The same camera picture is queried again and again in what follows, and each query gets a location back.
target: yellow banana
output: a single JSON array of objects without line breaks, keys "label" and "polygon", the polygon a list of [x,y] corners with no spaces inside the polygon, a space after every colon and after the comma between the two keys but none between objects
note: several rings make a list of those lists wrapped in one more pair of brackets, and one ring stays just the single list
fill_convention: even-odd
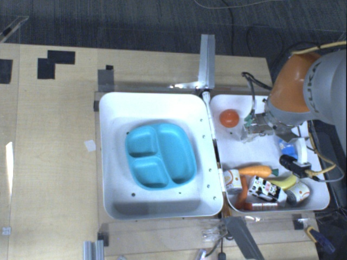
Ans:
[{"label": "yellow banana", "polygon": [[291,174],[283,180],[268,180],[271,184],[281,187],[282,190],[286,191],[290,187],[293,187],[297,182],[297,177],[294,174]]}]

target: black cable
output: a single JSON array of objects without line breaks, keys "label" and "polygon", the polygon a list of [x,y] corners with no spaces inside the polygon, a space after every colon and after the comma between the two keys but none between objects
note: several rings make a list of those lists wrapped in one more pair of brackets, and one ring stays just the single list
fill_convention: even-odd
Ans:
[{"label": "black cable", "polygon": [[218,253],[218,260],[227,260],[227,255],[223,252],[223,238],[221,242],[221,252]]},{"label": "black cable", "polygon": [[[308,127],[308,130],[309,130],[309,133],[310,134],[313,134],[313,127],[314,127],[314,124],[313,124],[313,121],[312,120],[308,120],[307,121],[307,127]],[[318,151],[318,148],[316,147],[316,149],[312,149],[314,152],[315,152],[315,154],[317,154],[319,151]],[[319,158],[319,162],[321,163],[321,165],[322,165],[322,162],[326,162],[326,163],[329,163],[329,161],[327,161],[326,160],[326,157],[322,157],[322,155],[320,154],[320,155],[318,155],[318,158]],[[339,178],[336,178],[336,179],[329,179],[329,180],[321,180],[321,179],[319,179],[317,176],[313,176],[312,177],[312,179],[314,180],[314,181],[317,181],[317,182],[326,182],[326,183],[331,183],[331,182],[337,182],[337,181],[340,181],[340,180],[342,180],[344,177],[345,177],[345,172],[342,170],[342,168],[339,166],[339,165],[337,165],[335,162],[333,162],[333,161],[331,161],[330,160],[330,164],[334,164],[339,170],[340,170],[340,172],[341,172],[341,176],[339,177]]]},{"label": "black cable", "polygon": [[275,2],[275,1],[295,1],[295,0],[263,0],[263,1],[258,1],[250,4],[244,4],[244,5],[235,5],[235,6],[220,6],[220,7],[215,7],[215,6],[205,6],[200,4],[197,0],[194,0],[194,2],[199,5],[202,8],[209,9],[209,10],[222,10],[222,9],[235,9],[235,8],[243,8],[243,7],[249,7],[249,6],[254,6],[254,5],[259,5],[262,3],[267,3],[267,2]]},{"label": "black cable", "polygon": [[264,84],[263,82],[257,80],[251,73],[249,72],[242,72],[241,75],[247,79],[247,81],[252,81],[256,85],[258,85],[261,88],[272,90],[272,87]]},{"label": "black cable", "polygon": [[216,250],[216,248],[218,247],[219,243],[221,242],[221,239],[223,239],[223,238],[220,238],[220,239],[215,243],[215,245],[213,246],[213,248],[212,248],[208,253],[206,253],[205,258],[208,257],[208,256],[210,256],[210,255]]},{"label": "black cable", "polygon": [[[227,7],[229,6],[225,0],[220,0],[220,1],[225,6],[227,6]],[[233,56],[234,55],[234,16],[233,16],[233,12],[232,12],[231,8],[228,8],[228,10],[229,10],[229,14],[230,14],[230,19],[232,20],[232,31],[231,31],[231,36],[230,36],[232,46],[230,48],[231,48],[231,55]]]},{"label": "black cable", "polygon": [[242,72],[241,75],[242,77],[246,78],[248,86],[250,88],[250,93],[252,95],[252,108],[248,114],[248,116],[245,118],[245,121],[248,117],[252,118],[252,120],[255,119],[255,92],[254,92],[254,86],[253,86],[253,81],[250,78],[250,76],[248,76],[248,72]]}]

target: can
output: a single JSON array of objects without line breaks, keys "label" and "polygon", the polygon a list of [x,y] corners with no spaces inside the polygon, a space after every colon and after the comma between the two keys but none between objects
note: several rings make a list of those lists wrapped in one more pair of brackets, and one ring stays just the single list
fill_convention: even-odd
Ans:
[{"label": "can", "polygon": [[242,191],[241,178],[238,170],[226,170],[223,172],[223,175],[228,194],[238,194]]},{"label": "can", "polygon": [[301,203],[307,197],[309,197],[310,189],[306,184],[304,184],[302,182],[298,182],[293,187],[289,188],[286,191],[286,193],[288,195],[287,202],[290,205],[295,206],[295,205]]}]

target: orange carrot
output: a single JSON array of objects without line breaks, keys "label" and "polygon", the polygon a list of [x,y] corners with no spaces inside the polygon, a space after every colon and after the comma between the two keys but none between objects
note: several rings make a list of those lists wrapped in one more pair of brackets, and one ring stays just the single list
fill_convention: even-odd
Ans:
[{"label": "orange carrot", "polygon": [[239,174],[243,176],[269,177],[271,174],[278,176],[278,169],[272,170],[269,166],[252,166],[239,169]]},{"label": "orange carrot", "polygon": [[236,209],[242,209],[247,198],[248,186],[247,186],[247,179],[245,176],[241,176],[241,185],[242,185],[242,192],[239,193],[239,195],[237,196],[237,201],[235,203]]}]

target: gray carpet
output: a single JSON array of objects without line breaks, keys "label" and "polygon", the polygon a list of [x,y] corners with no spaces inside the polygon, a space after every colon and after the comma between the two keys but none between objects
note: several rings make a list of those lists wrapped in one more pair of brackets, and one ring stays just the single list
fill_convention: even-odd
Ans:
[{"label": "gray carpet", "polygon": [[[199,0],[211,6],[219,0]],[[225,0],[240,5],[261,0]],[[270,2],[232,10],[207,10],[193,0],[0,0],[0,28],[29,16],[9,42],[198,53],[200,34],[215,34],[217,53],[274,59],[282,44],[327,42],[346,31],[346,0]],[[249,49],[246,45],[247,29]]]}]

